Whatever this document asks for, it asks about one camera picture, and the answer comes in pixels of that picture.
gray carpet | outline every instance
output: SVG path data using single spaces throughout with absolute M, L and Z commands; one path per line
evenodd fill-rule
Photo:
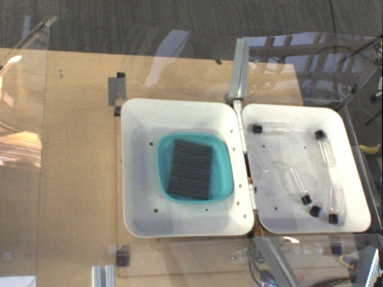
M 379 35 L 383 0 L 0 0 L 0 47 L 25 16 L 55 15 L 50 49 L 153 55 L 173 29 L 191 32 L 184 57 L 232 59 L 235 38 L 286 32 Z

white plastic tray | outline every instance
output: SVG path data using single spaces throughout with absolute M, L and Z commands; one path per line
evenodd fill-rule
M 330 109 L 281 105 L 247 105 L 243 112 L 251 175 L 257 187 L 256 203 L 265 229 L 278 234 L 350 233 L 370 227 L 371 217 L 351 147 L 341 117 Z M 252 124 L 290 123 L 290 135 L 270 136 L 249 131 Z M 331 143 L 336 166 L 320 163 L 314 133 L 324 130 Z M 309 215 L 293 188 L 283 186 L 274 162 L 298 168 L 314 203 L 324 206 L 329 182 L 344 190 L 346 214 L 329 224 L 322 209 L 319 218 Z
M 138 237 L 238 236 L 254 225 L 236 114 L 222 103 L 132 99 L 121 110 L 124 220 Z M 156 145 L 173 132 L 216 135 L 229 150 L 234 190 L 225 201 L 181 204 L 161 192 Z

table surface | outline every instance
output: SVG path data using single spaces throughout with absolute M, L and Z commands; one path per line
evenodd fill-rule
M 128 98 L 222 102 L 233 62 L 56 51 L 48 52 L 47 61 L 41 175 L 37 169 L 0 169 L 0 178 L 8 182 L 0 188 L 1 196 L 12 202 L 0 205 L 0 232 L 6 239 L 2 249 L 13 252 L 11 261 L 0 260 L 0 276 L 37 275 L 39 287 L 90 286 L 92 266 L 114 264 L 116 247 L 124 242 L 153 245 L 153 240 L 132 240 L 121 223 L 120 121 L 108 106 L 108 77 L 126 73 Z M 278 66 L 284 70 L 270 77 L 262 63 L 252 67 L 247 101 L 263 94 L 268 103 L 285 99 L 285 104 L 302 105 L 293 68 Z M 264 84 L 255 85 L 256 78 Z M 275 88 L 278 83 L 289 88 Z M 221 241 L 207 253 L 219 252 Z M 236 241 L 234 247 L 246 248 L 247 239 Z M 228 258 L 234 247 L 227 249 Z M 138 258 L 140 265 L 152 268 L 145 254 Z M 254 285 L 246 265 L 226 271 L 226 262 L 221 273 L 184 274 L 180 264 L 187 257 L 159 260 L 165 264 L 150 275 L 139 268 L 130 274 L 122 269 L 115 285 Z M 322 266 L 318 273 L 333 269 L 347 274 L 339 263 Z

teal bowl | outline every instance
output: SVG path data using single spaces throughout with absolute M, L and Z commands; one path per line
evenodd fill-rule
M 173 162 L 174 141 L 182 139 L 212 148 L 209 199 L 197 200 L 168 193 Z M 204 133 L 173 133 L 157 144 L 157 172 L 163 195 L 176 203 L 205 204 L 223 201 L 233 192 L 233 172 L 226 145 L 218 137 Z

black bottle cap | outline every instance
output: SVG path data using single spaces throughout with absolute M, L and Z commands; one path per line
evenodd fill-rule
M 322 209 L 322 207 L 319 207 L 319 206 L 314 205 L 314 206 L 311 207 L 311 209 L 310 209 L 310 215 L 313 216 L 313 217 L 317 217 L 317 216 L 319 216 L 319 214 L 320 214 L 320 212 L 321 212 L 321 209 Z
M 307 204 L 310 204 L 312 202 L 311 198 L 310 198 L 310 195 L 308 195 L 308 194 L 303 196 L 300 199 L 302 200 L 303 205 L 307 205 Z
M 315 132 L 315 139 L 316 140 L 320 141 L 321 139 L 325 139 L 325 138 L 327 138 L 327 135 L 322 130 L 317 130 Z
M 258 124 L 253 125 L 253 133 L 254 134 L 260 134 L 262 133 L 262 126 L 259 126 Z
M 329 224 L 337 224 L 339 222 L 338 215 L 335 213 L 329 214 Z

